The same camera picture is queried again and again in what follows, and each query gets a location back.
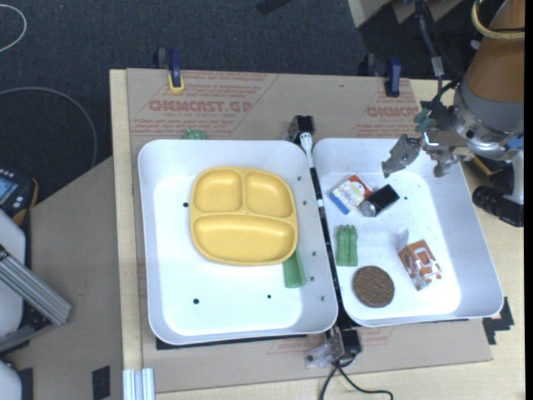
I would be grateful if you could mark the black cylinder on white bracket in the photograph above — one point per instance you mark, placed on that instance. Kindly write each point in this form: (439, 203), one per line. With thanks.
(501, 206)

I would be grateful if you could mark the green celery stick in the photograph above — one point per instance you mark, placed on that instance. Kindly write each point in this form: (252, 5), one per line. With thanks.
(295, 275)

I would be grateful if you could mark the brown round biscuit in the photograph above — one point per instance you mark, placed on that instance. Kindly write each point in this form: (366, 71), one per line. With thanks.
(373, 286)

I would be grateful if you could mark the black can with silver end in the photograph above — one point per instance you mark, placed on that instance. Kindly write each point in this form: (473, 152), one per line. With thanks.
(383, 198)

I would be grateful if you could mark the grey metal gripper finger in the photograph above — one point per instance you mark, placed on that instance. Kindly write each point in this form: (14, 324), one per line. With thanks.
(400, 154)
(445, 165)

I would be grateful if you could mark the green broccoli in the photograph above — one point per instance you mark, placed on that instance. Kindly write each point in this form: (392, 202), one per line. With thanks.
(195, 134)

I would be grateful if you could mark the thin black and white rod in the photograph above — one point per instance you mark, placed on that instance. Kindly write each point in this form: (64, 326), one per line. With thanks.
(320, 200)

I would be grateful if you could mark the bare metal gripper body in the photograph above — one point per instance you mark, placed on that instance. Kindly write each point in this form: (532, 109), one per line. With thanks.
(479, 140)

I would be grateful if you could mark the white plastic tray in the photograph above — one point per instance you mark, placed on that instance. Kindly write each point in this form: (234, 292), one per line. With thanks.
(233, 302)
(433, 223)

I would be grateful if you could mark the red, white and blue carton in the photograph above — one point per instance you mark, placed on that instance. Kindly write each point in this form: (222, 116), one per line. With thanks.
(349, 194)

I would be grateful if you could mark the yellow divided plate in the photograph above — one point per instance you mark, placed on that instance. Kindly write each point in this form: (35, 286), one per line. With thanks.
(243, 231)

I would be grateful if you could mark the brown cardboard board, red print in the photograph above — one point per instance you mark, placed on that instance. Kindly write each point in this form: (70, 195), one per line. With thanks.
(258, 94)

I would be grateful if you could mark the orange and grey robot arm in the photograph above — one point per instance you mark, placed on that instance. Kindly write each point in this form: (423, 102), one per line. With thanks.
(497, 69)

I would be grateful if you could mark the green asparagus bunch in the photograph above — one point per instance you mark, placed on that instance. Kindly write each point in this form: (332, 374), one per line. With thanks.
(346, 246)

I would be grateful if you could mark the orange and white carton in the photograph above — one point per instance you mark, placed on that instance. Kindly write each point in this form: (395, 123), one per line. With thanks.
(420, 263)

